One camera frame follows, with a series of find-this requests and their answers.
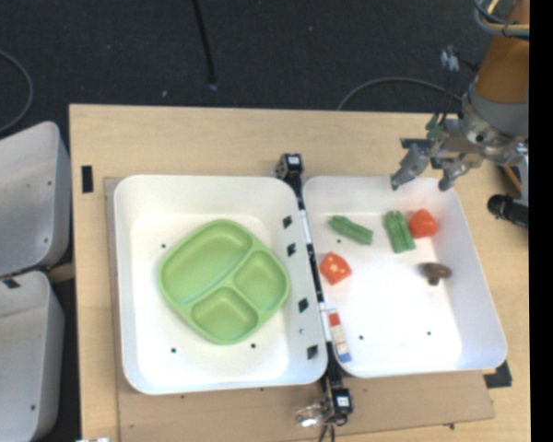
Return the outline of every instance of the brown toy mushroom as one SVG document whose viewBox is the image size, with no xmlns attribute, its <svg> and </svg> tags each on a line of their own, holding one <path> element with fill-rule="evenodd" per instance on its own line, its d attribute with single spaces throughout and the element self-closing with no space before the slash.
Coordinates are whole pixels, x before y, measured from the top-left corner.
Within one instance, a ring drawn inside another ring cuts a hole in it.
<svg viewBox="0 0 553 442">
<path fill-rule="evenodd" d="M 453 271 L 441 263 L 423 263 L 421 265 L 422 272 L 428 278 L 428 283 L 431 285 L 438 285 L 441 278 L 449 278 Z"/>
</svg>

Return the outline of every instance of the red toy tomato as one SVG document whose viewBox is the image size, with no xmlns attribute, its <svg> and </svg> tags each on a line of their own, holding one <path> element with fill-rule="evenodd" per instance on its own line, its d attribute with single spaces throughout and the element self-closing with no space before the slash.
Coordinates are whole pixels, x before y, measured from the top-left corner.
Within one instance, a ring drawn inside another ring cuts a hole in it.
<svg viewBox="0 0 553 442">
<path fill-rule="evenodd" d="M 407 222 L 407 227 L 413 238 L 426 238 L 436 234 L 436 231 L 439 230 L 436 221 L 425 209 L 417 210 Z"/>
<path fill-rule="evenodd" d="M 320 264 L 320 272 L 327 278 L 330 285 L 337 284 L 352 273 L 347 262 L 333 252 L 329 252 L 325 256 L 325 259 Z"/>
</svg>

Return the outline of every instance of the wooden table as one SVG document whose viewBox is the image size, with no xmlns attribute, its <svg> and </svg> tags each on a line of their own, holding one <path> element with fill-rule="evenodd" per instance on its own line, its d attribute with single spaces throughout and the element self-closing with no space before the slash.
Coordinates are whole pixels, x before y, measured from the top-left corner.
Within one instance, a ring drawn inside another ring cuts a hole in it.
<svg viewBox="0 0 553 442">
<path fill-rule="evenodd" d="M 268 175 L 286 152 L 302 154 L 307 178 L 388 176 L 405 153 L 399 139 L 422 137 L 428 119 L 428 114 L 72 105 L 82 436 L 262 442 L 319 435 L 295 427 L 292 417 L 296 407 L 319 395 L 317 385 L 152 397 L 124 380 L 116 349 L 105 180 L 138 173 Z M 425 175 L 439 172 L 429 169 Z M 512 387 L 487 390 L 476 371 L 345 378 L 357 409 L 337 429 L 338 439 L 530 440 L 528 232 L 495 220 L 487 209 L 488 198 L 508 188 L 504 181 L 486 163 L 455 189 L 506 334 Z"/>
</svg>

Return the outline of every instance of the plastic toy food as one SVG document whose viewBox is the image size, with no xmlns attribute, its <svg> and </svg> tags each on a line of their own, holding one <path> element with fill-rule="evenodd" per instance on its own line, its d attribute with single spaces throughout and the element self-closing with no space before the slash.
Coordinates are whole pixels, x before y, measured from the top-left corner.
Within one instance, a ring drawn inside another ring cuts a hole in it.
<svg viewBox="0 0 553 442">
<path fill-rule="evenodd" d="M 350 362 L 352 357 L 350 356 L 347 338 L 344 334 L 344 328 L 342 327 L 338 311 L 331 309 L 328 312 L 328 319 L 330 321 L 330 331 L 332 331 L 332 336 L 334 337 L 335 351 L 340 362 Z"/>
<path fill-rule="evenodd" d="M 439 229 L 430 212 L 425 209 L 417 210 L 409 219 L 407 226 L 414 238 L 433 236 Z"/>
<path fill-rule="evenodd" d="M 330 285 L 335 285 L 352 274 L 347 262 L 339 255 L 329 252 L 320 264 L 320 272 Z"/>
<path fill-rule="evenodd" d="M 438 285 L 441 278 L 449 278 L 453 275 L 451 269 L 441 263 L 423 263 L 421 268 L 422 272 L 424 272 L 428 278 L 428 283 L 431 285 Z"/>
<path fill-rule="evenodd" d="M 328 224 L 337 232 L 346 236 L 347 238 L 353 238 L 361 244 L 372 244 L 372 231 L 361 225 L 353 223 L 345 216 L 334 215 Z"/>
<path fill-rule="evenodd" d="M 385 228 L 387 229 L 395 253 L 416 248 L 416 243 L 407 227 L 406 218 L 401 212 L 388 212 L 385 215 Z"/>
</svg>

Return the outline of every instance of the white tray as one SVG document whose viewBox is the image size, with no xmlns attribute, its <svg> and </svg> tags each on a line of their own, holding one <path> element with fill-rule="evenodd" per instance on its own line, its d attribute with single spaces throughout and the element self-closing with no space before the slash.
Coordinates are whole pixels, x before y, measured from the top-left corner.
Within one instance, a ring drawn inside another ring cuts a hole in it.
<svg viewBox="0 0 553 442">
<path fill-rule="evenodd" d="M 123 369 L 137 390 L 164 394 L 300 385 L 323 374 L 324 332 L 297 199 L 287 184 L 271 178 L 134 176 L 117 185 L 113 209 Z M 292 222 L 285 227 L 287 217 Z M 276 315 L 232 345 L 211 343 L 192 329 L 164 300 L 156 281 L 168 249 L 219 218 L 253 232 L 282 261 L 291 280 L 288 299 Z M 291 244 L 295 253 L 289 256 Z M 307 308 L 301 312 L 303 300 Z"/>
<path fill-rule="evenodd" d="M 69 155 L 52 122 L 0 140 L 0 277 L 54 265 L 69 240 Z"/>
<path fill-rule="evenodd" d="M 37 440 L 57 418 L 64 312 L 47 275 L 0 281 L 0 440 Z"/>
<path fill-rule="evenodd" d="M 434 179 L 419 178 L 393 191 L 388 178 L 315 177 L 304 200 L 318 263 L 333 251 L 353 274 L 337 285 L 322 280 L 326 306 L 335 308 L 352 360 L 350 374 L 391 375 L 486 369 L 506 357 L 506 341 L 463 210 L 455 191 L 440 192 Z M 396 254 L 383 216 L 419 208 L 437 219 L 432 238 Z M 365 246 L 341 237 L 327 221 L 345 215 L 374 231 Z M 453 276 L 428 284 L 418 265 L 440 262 Z"/>
</svg>

